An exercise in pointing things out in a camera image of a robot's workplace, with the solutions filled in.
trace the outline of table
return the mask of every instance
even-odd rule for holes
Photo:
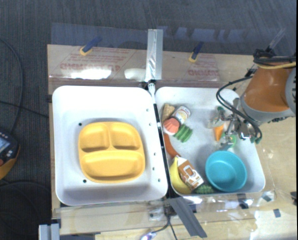
[[[74,81],[59,78],[55,69],[61,62],[68,59],[72,51],[79,47],[68,45],[48,45],[48,83],[49,95],[61,85],[89,85],[92,82],[75,79]],[[146,51],[134,51],[127,63],[132,65],[143,59]],[[189,53],[163,52],[164,65],[172,65],[173,70],[181,73],[184,81],[196,78],[201,72],[211,72],[207,79],[212,85],[216,81],[232,81],[243,77],[247,68],[252,66],[253,57],[249,55],[205,54],[206,60],[212,61],[212,68],[198,68],[192,71],[188,66]],[[117,79],[123,76],[116,74]],[[53,218],[61,219],[60,235],[92,234],[97,240],[140,239],[149,229],[158,229],[165,224],[162,218],[149,216],[149,213],[159,207],[159,204],[133,203],[96,205],[88,207],[62,207],[55,194],[54,186],[54,142],[52,103],[49,105],[50,115],[50,155],[51,155],[51,186]],[[273,182],[273,191],[263,193],[263,198],[257,199],[257,204],[242,209],[239,204],[232,209],[223,209],[219,203],[200,206],[196,217],[208,235],[208,239],[280,239],[297,237],[297,206],[291,196],[296,192],[296,119],[288,118],[278,123],[267,123],[261,126],[264,138],[257,146],[259,153],[267,163],[268,173]],[[176,216],[171,220],[178,239],[198,239],[190,237],[181,220]],[[155,239],[174,239],[171,228],[159,232]]]

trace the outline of blue bowl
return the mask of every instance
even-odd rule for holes
[[[223,192],[235,192],[247,181],[247,169],[242,160],[229,151],[215,151],[206,162],[205,173],[209,183]]]

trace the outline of blue clip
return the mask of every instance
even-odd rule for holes
[[[199,44],[193,49],[193,52],[191,53],[189,57],[189,61],[194,63],[198,59],[198,54],[202,48],[203,42],[199,42]]]
[[[100,36],[97,36],[80,49],[80,54],[86,56],[92,51],[92,47],[96,46],[99,42],[101,42],[101,40],[102,38]]]

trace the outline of divided yellow plate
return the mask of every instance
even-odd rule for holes
[[[82,172],[94,182],[131,181],[145,169],[140,134],[125,122],[86,125],[79,134],[78,149]]]

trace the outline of dark gray floor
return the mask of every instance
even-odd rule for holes
[[[5,179],[50,188],[46,46],[81,41],[73,25],[78,31],[83,26],[161,28],[166,50],[190,52],[204,41],[206,53],[249,55],[265,49],[284,29],[276,53],[290,56],[296,51],[296,19],[297,0],[0,0],[0,37],[15,49],[23,67],[22,106],[43,114],[20,110],[12,135],[21,152]],[[0,42],[0,101],[17,104],[19,95],[16,57]],[[16,111],[0,103],[2,128],[11,129]],[[0,212],[9,214],[0,215],[0,240],[37,239],[26,235],[50,222],[49,193],[28,183],[16,185],[22,193],[4,184],[0,182]]]

